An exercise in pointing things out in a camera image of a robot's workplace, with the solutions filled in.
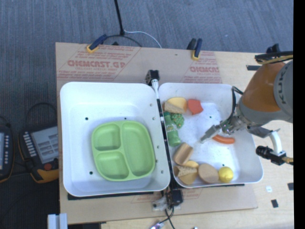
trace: handheld meter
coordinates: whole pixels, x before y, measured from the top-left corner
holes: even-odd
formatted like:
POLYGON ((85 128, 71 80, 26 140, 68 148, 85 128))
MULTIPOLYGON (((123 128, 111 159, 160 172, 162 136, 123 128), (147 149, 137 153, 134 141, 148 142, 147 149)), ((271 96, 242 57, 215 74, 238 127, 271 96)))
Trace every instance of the handheld meter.
POLYGON ((13 170, 14 144, 11 130, 0 125, 0 183, 6 181, 13 170))
POLYGON ((37 183, 59 177, 57 125, 23 129, 19 133, 19 149, 27 170, 37 183))

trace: yellow ball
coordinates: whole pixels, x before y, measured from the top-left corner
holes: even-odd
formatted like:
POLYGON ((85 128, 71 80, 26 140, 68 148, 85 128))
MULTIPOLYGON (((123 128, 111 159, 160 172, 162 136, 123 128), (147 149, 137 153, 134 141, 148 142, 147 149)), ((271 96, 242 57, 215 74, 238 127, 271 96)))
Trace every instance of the yellow ball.
POLYGON ((218 171, 219 179, 224 183, 232 181, 234 174, 230 167, 221 167, 218 171))

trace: blue clamp handle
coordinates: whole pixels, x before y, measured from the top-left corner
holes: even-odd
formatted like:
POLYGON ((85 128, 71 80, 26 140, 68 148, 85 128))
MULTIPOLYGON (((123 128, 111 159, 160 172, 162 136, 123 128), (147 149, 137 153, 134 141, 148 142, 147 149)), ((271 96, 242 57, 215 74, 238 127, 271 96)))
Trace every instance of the blue clamp handle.
POLYGON ((98 45, 102 44, 107 39, 107 35, 104 34, 103 36, 96 39, 91 45, 87 46, 88 53, 93 53, 98 50, 98 45))
POLYGON ((195 50, 193 52, 192 55, 192 59, 193 60, 199 60, 199 54, 200 54, 200 50, 201 50, 201 45, 202 45, 202 39, 199 38, 195 47, 195 50))

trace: green bottle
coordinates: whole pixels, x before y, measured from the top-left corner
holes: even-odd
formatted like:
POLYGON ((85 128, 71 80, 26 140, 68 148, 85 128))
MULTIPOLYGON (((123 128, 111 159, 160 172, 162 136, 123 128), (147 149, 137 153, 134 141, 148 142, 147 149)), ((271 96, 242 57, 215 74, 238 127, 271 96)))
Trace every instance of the green bottle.
POLYGON ((178 146, 181 143, 181 140, 178 136, 177 126, 171 119, 171 113, 164 112, 164 120, 168 144, 172 147, 178 146))

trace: green divided dish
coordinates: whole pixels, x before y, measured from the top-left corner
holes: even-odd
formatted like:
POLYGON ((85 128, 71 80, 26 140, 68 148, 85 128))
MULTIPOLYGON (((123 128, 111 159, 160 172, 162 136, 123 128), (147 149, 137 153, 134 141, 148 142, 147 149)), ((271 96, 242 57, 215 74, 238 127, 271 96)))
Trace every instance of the green divided dish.
POLYGON ((91 138, 96 168, 107 180, 139 179, 155 168, 151 137, 139 122, 108 122, 96 127, 91 138))

